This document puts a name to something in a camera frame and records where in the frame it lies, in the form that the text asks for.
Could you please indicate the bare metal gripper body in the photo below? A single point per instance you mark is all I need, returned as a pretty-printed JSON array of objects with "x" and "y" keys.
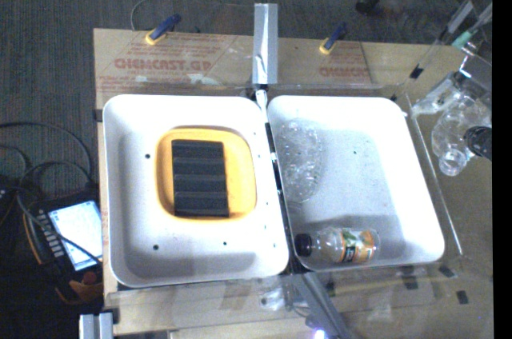
[{"x": 478, "y": 69}]

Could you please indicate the white plastic tray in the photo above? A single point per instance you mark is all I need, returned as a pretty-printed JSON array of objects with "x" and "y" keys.
[
  {"x": 192, "y": 249},
  {"x": 380, "y": 189}
]

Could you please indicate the crushed clear plastic bottle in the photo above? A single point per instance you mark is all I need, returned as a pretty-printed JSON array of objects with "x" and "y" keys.
[{"x": 300, "y": 161}]

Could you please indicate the clear bottle with orange label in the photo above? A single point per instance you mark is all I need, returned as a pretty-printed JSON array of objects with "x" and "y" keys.
[{"x": 340, "y": 245}]

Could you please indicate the black ribbed foam block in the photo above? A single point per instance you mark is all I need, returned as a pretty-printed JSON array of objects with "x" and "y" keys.
[{"x": 200, "y": 177}]

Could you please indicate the yellow plate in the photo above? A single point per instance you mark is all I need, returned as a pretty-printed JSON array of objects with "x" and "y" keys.
[{"x": 164, "y": 173}]

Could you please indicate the brown cardboard board red print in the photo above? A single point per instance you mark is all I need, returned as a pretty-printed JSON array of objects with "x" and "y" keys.
[{"x": 120, "y": 49}]

